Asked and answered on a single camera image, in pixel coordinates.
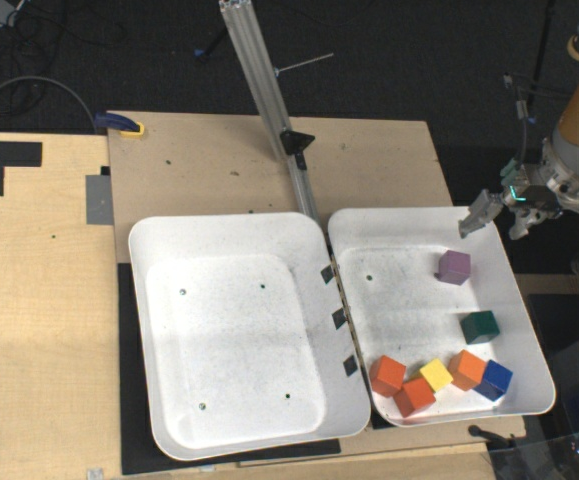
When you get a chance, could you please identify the orange cube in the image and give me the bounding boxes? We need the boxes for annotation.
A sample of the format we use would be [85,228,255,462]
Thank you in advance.
[447,349,488,392]
[393,377,438,419]
[369,354,408,399]

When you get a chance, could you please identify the green cube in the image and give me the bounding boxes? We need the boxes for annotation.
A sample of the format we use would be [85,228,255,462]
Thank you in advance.
[459,310,501,346]

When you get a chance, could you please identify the white plastic tray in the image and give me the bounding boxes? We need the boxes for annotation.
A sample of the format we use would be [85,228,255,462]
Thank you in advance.
[127,211,373,462]
[326,206,557,429]

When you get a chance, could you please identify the brown cardboard board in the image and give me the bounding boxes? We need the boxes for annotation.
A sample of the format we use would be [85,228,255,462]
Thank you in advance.
[105,111,528,468]

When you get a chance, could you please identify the yellow cube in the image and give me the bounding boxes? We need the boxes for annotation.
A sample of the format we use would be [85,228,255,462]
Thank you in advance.
[418,357,455,393]

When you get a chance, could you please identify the purple cube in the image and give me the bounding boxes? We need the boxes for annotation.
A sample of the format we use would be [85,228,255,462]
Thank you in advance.
[434,249,472,287]

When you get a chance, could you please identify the blue cube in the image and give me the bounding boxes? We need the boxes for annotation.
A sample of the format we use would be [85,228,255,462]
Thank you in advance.
[472,359,514,403]

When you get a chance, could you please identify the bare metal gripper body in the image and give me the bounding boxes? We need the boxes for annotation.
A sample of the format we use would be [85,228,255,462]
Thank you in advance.
[501,139,579,221]

